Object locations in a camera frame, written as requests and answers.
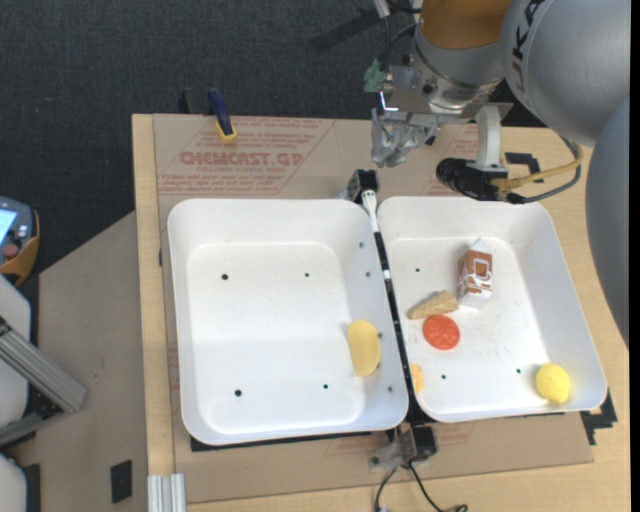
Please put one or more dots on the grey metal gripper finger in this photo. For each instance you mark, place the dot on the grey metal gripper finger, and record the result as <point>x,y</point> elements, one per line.
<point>387,150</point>
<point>417,134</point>

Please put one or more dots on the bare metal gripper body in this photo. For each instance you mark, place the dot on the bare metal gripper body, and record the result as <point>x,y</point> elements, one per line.
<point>452,102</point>

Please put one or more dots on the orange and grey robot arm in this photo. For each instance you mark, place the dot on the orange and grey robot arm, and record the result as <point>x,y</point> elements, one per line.
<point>560,60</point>

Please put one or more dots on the brown cardboard board red print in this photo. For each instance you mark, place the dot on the brown cardboard board red print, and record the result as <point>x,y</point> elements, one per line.
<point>310,145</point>

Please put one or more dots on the thin black and white rod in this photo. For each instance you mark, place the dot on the thin black and white rod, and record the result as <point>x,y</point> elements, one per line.
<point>383,255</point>

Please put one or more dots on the brown and white carton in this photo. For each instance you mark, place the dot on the brown and white carton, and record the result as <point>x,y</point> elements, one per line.
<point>475,275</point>

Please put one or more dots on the tan wedge toy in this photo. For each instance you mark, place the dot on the tan wedge toy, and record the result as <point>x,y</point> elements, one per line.
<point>434,305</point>

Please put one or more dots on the orange round slice toy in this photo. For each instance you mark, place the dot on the orange round slice toy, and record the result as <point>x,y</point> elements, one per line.
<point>441,332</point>

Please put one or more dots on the pale yellow oval toy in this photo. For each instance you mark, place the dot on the pale yellow oval toy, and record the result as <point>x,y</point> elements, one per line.
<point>364,347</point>

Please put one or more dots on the white plastic tray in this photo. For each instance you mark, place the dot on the white plastic tray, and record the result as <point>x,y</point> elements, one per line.
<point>270,320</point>
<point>505,345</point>

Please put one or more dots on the yellow lemon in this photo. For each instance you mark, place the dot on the yellow lemon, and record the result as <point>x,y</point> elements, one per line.
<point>553,383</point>

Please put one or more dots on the black cylinder on white bracket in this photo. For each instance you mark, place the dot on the black cylinder on white bracket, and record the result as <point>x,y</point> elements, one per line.
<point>467,177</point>

